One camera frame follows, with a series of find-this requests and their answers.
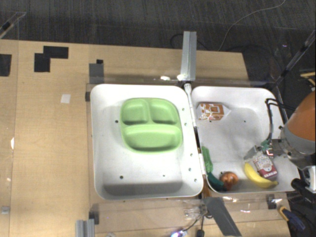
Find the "metal bracket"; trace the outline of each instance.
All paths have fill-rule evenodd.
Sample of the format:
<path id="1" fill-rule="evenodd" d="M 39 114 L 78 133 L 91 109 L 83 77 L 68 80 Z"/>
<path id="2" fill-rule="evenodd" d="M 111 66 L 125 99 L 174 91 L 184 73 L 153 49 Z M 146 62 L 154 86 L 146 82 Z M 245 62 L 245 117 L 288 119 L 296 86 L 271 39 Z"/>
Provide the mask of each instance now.
<path id="1" fill-rule="evenodd" d="M 184 32 L 182 45 L 181 71 L 179 81 L 194 81 L 197 68 L 197 33 Z"/>
<path id="2" fill-rule="evenodd" d="M 76 221 L 76 237 L 95 237 L 94 219 Z"/>

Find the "white cable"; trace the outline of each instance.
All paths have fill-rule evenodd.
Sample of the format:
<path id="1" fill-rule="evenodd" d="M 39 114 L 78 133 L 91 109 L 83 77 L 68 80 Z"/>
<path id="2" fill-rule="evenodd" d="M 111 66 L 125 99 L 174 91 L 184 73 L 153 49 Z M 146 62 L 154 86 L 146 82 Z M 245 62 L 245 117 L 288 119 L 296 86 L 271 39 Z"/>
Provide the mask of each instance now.
<path id="1" fill-rule="evenodd" d="M 223 47 L 223 45 L 224 45 L 224 43 L 225 43 L 225 40 L 226 40 L 226 38 L 227 38 L 227 35 L 228 35 L 229 31 L 231 30 L 231 28 L 232 28 L 234 25 L 238 24 L 241 20 L 243 20 L 243 19 L 245 19 L 246 17 L 249 17 L 249 16 L 251 16 L 252 14 L 255 14 L 255 13 L 257 13 L 257 12 L 264 11 L 264 10 L 271 10 L 271 9 L 279 8 L 280 6 L 282 6 L 282 5 L 285 3 L 285 1 L 286 1 L 286 0 L 283 0 L 283 2 L 280 3 L 280 4 L 277 5 L 277 6 L 273 6 L 273 7 L 264 8 L 264 9 L 260 9 L 260 10 L 253 11 L 252 13 L 250 13 L 250 14 L 248 14 L 248 15 L 245 15 L 244 17 L 238 19 L 236 22 L 234 22 L 234 23 L 228 28 L 228 30 L 227 30 L 227 32 L 226 32 L 226 34 L 225 34 L 225 36 L 224 36 L 224 39 L 223 39 L 223 41 L 222 41 L 222 44 L 220 45 L 218 51 L 220 51 L 220 50 L 222 49 L 222 47 Z"/>

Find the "dark green object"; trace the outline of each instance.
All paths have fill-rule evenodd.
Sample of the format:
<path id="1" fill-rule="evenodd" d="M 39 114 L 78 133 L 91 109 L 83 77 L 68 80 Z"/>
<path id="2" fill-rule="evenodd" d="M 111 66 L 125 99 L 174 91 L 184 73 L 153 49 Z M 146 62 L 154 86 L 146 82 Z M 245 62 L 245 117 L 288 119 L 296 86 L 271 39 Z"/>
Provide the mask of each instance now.
<path id="1" fill-rule="evenodd" d="M 213 174 L 213 163 L 211 161 L 211 157 L 209 155 L 209 150 L 206 147 L 202 147 L 202 154 L 205 164 L 205 169 L 207 173 L 207 179 L 212 186 L 213 189 L 216 191 L 226 191 L 226 188 L 224 187 L 224 183 L 220 180 L 218 180 Z"/>
<path id="2" fill-rule="evenodd" d="M 164 99 L 126 100 L 120 111 L 120 125 L 123 141 L 133 152 L 169 152 L 183 141 L 178 111 Z"/>

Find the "yellow banana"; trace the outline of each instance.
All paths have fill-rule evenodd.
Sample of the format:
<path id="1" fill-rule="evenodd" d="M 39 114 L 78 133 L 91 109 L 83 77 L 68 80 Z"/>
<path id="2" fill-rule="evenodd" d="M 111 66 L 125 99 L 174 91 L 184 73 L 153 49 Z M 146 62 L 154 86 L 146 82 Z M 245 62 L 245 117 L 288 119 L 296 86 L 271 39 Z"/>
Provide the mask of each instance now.
<path id="1" fill-rule="evenodd" d="M 277 181 L 270 181 L 266 178 L 261 177 L 249 163 L 245 163 L 244 170 L 246 173 L 246 176 L 254 182 L 256 185 L 258 185 L 261 188 L 270 188 L 271 186 L 275 186 L 278 184 Z"/>

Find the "dark floor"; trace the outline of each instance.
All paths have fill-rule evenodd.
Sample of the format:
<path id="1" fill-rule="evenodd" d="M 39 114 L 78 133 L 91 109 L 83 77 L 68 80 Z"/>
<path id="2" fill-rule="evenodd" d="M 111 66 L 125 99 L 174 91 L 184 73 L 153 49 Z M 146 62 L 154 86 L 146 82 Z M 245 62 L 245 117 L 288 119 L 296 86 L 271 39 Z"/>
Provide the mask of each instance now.
<path id="1" fill-rule="evenodd" d="M 190 30 L 198 49 L 218 50 L 235 21 L 282 1 L 0 0 L 0 24 L 20 11 L 26 16 L 5 38 L 161 48 L 181 48 L 181 36 L 170 39 Z M 316 0 L 286 0 L 233 26 L 221 50 L 243 52 L 251 80 L 274 80 L 315 29 L 315 13 Z M 315 43 L 280 85 L 286 104 L 296 107 L 311 91 L 300 77 L 306 71 L 315 71 Z"/>

